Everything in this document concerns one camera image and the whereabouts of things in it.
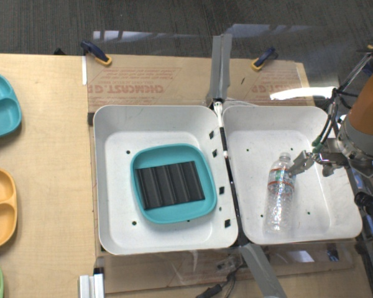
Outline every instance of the black object on floor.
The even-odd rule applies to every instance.
[[[204,200],[194,161],[136,170],[145,210]]]

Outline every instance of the bottle label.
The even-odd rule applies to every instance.
[[[268,185],[284,183],[294,188],[294,177],[290,177],[286,169],[278,168],[269,171]]]

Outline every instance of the bottle cap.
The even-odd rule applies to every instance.
[[[292,159],[292,156],[290,156],[290,154],[288,152],[282,152],[280,155],[279,155],[279,158],[288,158],[289,160]]]

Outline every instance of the white strip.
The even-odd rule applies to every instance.
[[[82,73],[83,85],[87,85],[87,61],[86,61],[86,56],[81,57],[81,73]]]

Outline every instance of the blue and yellow clamp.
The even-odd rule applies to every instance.
[[[92,44],[90,41],[83,40],[80,43],[80,46],[84,50],[84,55],[86,53],[91,53],[95,56],[95,60],[105,66],[108,66],[112,63],[112,58],[107,56],[99,47],[95,44]]]
[[[259,70],[262,69],[262,67],[265,64],[265,61],[268,60],[268,58],[274,55],[274,58],[277,58],[278,55],[275,53],[275,48],[270,47],[268,50],[266,50],[260,57],[256,58],[253,62],[251,62],[251,68],[258,72]]]

